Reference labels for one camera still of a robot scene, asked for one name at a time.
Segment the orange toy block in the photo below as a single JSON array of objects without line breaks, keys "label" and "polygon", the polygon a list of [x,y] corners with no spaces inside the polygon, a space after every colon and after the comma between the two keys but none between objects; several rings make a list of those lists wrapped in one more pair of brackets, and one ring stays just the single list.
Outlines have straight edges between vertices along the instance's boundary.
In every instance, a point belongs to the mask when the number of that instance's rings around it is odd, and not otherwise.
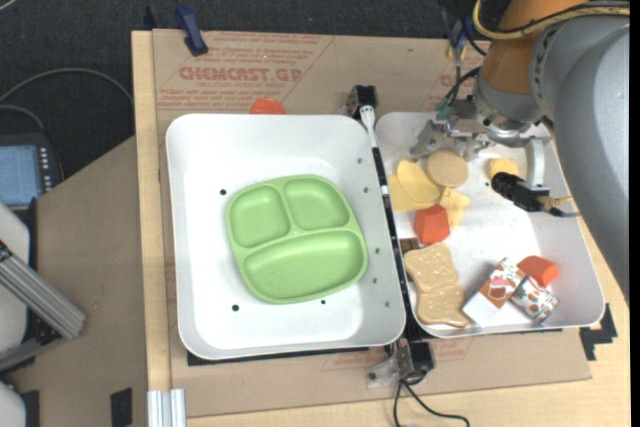
[{"label": "orange toy block", "polygon": [[418,210],[413,229],[423,244],[442,242],[451,233],[447,211],[439,203],[424,210]]},{"label": "orange toy block", "polygon": [[544,288],[548,287],[560,275],[558,266],[541,256],[527,256],[518,264],[518,267]]}]

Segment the green plate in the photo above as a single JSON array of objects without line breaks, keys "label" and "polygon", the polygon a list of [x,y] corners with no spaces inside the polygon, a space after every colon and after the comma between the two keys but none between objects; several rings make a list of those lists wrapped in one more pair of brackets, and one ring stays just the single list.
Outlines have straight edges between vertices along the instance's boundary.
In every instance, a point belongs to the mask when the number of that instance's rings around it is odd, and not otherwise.
[{"label": "green plate", "polygon": [[227,233],[242,277],[279,304],[326,296],[360,279],[367,248],[342,192],[326,178],[297,175],[238,191]]}]

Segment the wooden table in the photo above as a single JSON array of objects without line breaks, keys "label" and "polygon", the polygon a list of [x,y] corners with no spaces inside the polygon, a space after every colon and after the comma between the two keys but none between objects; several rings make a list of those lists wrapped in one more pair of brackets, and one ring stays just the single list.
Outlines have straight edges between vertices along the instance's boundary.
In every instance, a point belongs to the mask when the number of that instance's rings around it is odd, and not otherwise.
[{"label": "wooden table", "polygon": [[[132,52],[147,381],[149,390],[168,391],[173,386],[167,321],[162,202],[158,183],[159,155],[152,33],[133,32]],[[437,411],[464,415],[469,418],[474,427],[496,425],[600,427],[631,424],[629,308],[602,255],[588,234],[587,239],[594,266],[618,332],[618,337],[613,340],[613,343],[597,346],[597,360],[590,363],[592,379],[553,385],[434,395],[426,398],[429,406]],[[402,398],[399,407],[403,424],[434,426],[459,424],[429,416],[411,398]],[[374,400],[213,416],[190,419],[189,425],[393,425],[392,401]]]}]

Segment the black clip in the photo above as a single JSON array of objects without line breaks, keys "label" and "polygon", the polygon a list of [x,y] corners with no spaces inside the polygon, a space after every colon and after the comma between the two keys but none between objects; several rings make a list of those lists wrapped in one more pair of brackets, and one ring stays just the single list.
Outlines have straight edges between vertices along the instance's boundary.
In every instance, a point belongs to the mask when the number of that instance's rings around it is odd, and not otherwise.
[{"label": "black clip", "polygon": [[209,51],[206,43],[202,39],[200,29],[198,28],[198,22],[196,21],[196,14],[186,4],[178,4],[175,10],[176,22],[178,27],[187,33],[187,37],[184,39],[187,48],[194,57],[206,54]]}]

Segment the orange object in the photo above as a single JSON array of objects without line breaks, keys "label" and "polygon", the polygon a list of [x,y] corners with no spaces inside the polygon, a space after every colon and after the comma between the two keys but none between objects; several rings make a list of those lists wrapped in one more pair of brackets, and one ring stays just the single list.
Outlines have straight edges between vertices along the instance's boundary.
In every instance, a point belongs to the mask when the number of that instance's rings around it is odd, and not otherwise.
[{"label": "orange object", "polygon": [[527,256],[519,264],[520,270],[536,280],[541,287],[548,287],[559,275],[558,266],[541,256]]},{"label": "orange object", "polygon": [[[588,0],[513,0],[498,24],[513,29],[533,20],[563,11]],[[494,40],[482,63],[482,76],[494,89],[506,93],[530,94],[529,62],[540,36],[536,32],[513,40]]]},{"label": "orange object", "polygon": [[439,203],[424,210],[418,210],[413,229],[423,244],[442,242],[451,233],[447,211]]},{"label": "orange object", "polygon": [[284,107],[278,100],[274,100],[273,98],[258,98],[251,109],[249,109],[251,114],[286,114],[287,111],[284,110]]}]

